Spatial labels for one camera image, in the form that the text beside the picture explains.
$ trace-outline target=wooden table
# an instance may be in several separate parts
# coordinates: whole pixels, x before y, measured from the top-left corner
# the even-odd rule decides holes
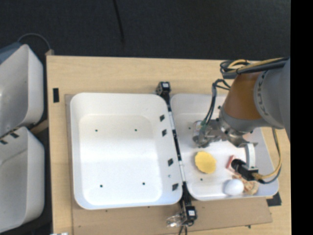
[[[152,93],[159,81],[170,81],[172,94],[210,94],[211,84],[221,77],[220,62],[47,56],[54,233],[177,234],[178,229],[166,228],[165,218],[175,214],[179,210],[178,205],[87,211],[75,203],[71,193],[65,95],[81,92]],[[266,129],[263,132],[275,165],[278,156],[271,132]],[[189,228],[189,234],[291,234],[290,143],[284,130],[279,131],[278,135],[283,154],[283,167],[279,178],[282,206],[268,208],[264,197],[193,201],[199,218],[195,225]],[[245,227],[247,225],[252,225],[251,229]]]

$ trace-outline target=white egg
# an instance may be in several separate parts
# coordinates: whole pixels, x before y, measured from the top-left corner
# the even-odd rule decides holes
[[[229,180],[225,185],[225,194],[235,196],[244,191],[244,183],[239,179]]]

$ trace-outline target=brown cylinder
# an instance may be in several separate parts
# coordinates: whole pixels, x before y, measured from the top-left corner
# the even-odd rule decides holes
[[[254,85],[261,72],[237,75],[224,103],[225,112],[237,119],[262,118],[254,104]]]

